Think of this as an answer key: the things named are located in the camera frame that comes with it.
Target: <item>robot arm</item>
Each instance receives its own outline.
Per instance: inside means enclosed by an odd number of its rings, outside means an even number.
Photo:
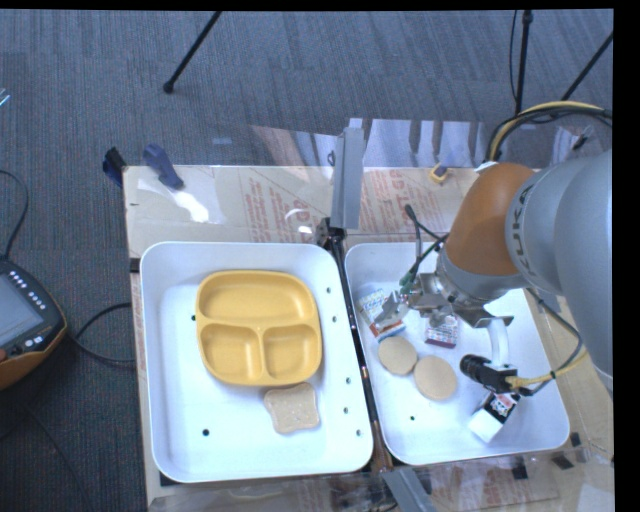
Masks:
[[[612,153],[534,172],[485,168],[466,195],[433,274],[409,309],[437,326],[451,312],[472,327],[484,305],[517,288],[564,296],[596,370],[613,394]],[[503,318],[505,325],[512,318]]]

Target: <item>bread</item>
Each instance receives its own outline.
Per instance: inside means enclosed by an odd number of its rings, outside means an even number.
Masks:
[[[320,423],[316,403],[316,391],[308,382],[291,388],[270,389],[264,395],[273,428],[280,434],[313,428]]]

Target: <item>black stand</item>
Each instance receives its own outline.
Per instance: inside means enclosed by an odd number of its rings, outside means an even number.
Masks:
[[[187,64],[189,64],[189,61],[191,60],[191,57],[193,57],[193,55],[196,53],[196,50],[200,47],[205,37],[207,37],[207,34],[216,24],[216,21],[218,21],[218,18],[220,17],[221,14],[222,14],[222,11],[216,11],[213,13],[213,16],[211,16],[211,19],[209,20],[209,22],[206,24],[204,29],[202,29],[202,32],[200,32],[198,39],[196,39],[196,42],[193,43],[193,46],[189,49],[187,54],[184,56],[184,59],[182,59],[182,62],[180,63],[176,71],[173,73],[173,76],[169,79],[168,82],[166,82],[162,86],[162,90],[164,92],[166,92],[167,94],[171,94],[173,92],[173,84],[175,84],[178,77],[182,74],[182,72],[184,71],[184,68],[187,67]]]
[[[573,82],[573,84],[571,84],[571,87],[569,87],[567,89],[567,92],[565,92],[562,95],[562,101],[568,100],[569,96],[571,96],[571,94],[573,94],[573,91],[576,90],[576,87],[578,87],[578,85],[580,85],[580,82],[582,82],[582,79],[587,76],[587,73],[591,70],[591,68],[593,67],[593,65],[597,62],[597,60],[600,58],[600,55],[602,55],[604,53],[604,51],[607,49],[607,46],[609,46],[609,44],[611,43],[611,41],[613,41],[613,31],[611,31],[611,34],[609,34],[609,37],[607,37],[604,41],[604,43],[602,43],[602,46],[600,46],[600,48],[598,49],[598,51],[593,55],[593,57],[591,57],[591,60],[589,61],[589,63],[585,66],[585,68],[582,70],[582,72],[578,75],[578,78],[576,78],[575,82]]]
[[[518,73],[518,89],[516,91],[516,114],[515,114],[516,116],[520,114],[520,111],[522,110],[522,91],[524,89],[524,72],[525,72],[525,66],[527,62],[527,46],[529,43],[529,25],[531,25],[532,21],[533,21],[533,13],[530,10],[525,10],[524,13],[522,13],[523,27],[522,27],[522,43],[520,45],[520,70]],[[571,86],[567,89],[567,92],[565,92],[562,95],[561,101],[566,101],[569,99],[569,97],[573,94],[573,91],[576,90],[578,85],[580,85],[580,82],[582,82],[584,77],[587,76],[587,73],[591,71],[591,68],[598,61],[598,59],[607,49],[609,44],[611,44],[611,41],[613,41],[613,31],[605,39],[604,43],[602,43],[600,48],[598,48],[598,50],[593,55],[593,57],[591,57],[591,60],[589,61],[589,63],[578,75],[578,77],[575,79],[573,84],[571,84]]]
[[[520,45],[520,71],[518,72],[518,90],[516,91],[516,115],[522,110],[522,91],[524,89],[524,68],[527,63],[527,46],[529,45],[529,25],[533,21],[531,10],[522,13],[522,43]]]

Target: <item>cookie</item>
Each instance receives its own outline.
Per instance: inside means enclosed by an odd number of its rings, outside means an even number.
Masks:
[[[458,387],[451,365],[438,356],[421,358],[413,369],[418,391],[431,400],[446,400]]]
[[[390,336],[378,345],[378,358],[395,375],[407,375],[418,360],[415,347],[402,336]]]

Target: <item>yellow plate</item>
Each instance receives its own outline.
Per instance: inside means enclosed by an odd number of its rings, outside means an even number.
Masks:
[[[300,279],[284,272],[211,274],[198,287],[196,329],[205,366],[232,384],[302,382],[322,359],[313,294]]]

